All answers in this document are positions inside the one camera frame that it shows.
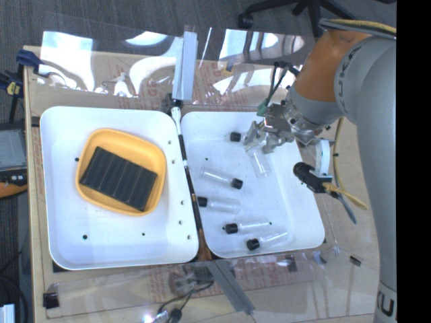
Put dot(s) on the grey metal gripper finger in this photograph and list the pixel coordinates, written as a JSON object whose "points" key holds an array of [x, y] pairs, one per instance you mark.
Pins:
{"points": [[274, 143], [253, 135]]}

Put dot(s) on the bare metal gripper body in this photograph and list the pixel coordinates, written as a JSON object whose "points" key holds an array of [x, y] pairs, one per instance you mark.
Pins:
{"points": [[279, 123]]}

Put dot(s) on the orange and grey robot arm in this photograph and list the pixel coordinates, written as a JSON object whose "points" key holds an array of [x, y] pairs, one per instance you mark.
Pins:
{"points": [[370, 96]]}

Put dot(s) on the black bottle cap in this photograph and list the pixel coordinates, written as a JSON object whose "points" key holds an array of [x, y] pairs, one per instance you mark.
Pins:
{"points": [[235, 136]]}

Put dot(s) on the clear plastic bottle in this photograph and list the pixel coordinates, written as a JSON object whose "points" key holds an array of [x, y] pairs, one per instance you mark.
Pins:
{"points": [[262, 165]]}

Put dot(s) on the clear bottle with black cap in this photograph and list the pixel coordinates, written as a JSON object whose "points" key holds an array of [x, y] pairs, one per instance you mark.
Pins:
{"points": [[219, 177], [246, 226], [269, 238], [222, 205]]}

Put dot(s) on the white plastic tray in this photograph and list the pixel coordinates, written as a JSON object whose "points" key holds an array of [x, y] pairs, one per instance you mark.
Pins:
{"points": [[289, 214], [111, 241]]}

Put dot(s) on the thin black and white rod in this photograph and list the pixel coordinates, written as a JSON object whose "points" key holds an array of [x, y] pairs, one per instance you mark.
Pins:
{"points": [[188, 170]]}

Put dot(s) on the black ribbed rectangular tray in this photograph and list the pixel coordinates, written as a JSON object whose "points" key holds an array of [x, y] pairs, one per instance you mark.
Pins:
{"points": [[118, 178]]}

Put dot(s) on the yellow bowl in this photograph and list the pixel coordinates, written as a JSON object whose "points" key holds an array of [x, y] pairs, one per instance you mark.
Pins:
{"points": [[91, 146]]}

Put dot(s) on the brown cardboard board, red print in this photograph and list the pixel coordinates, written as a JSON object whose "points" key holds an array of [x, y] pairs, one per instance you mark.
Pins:
{"points": [[111, 281]]}

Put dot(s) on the black cylinder on white bracket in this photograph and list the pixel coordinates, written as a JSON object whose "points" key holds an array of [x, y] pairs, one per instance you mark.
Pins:
{"points": [[311, 177]]}

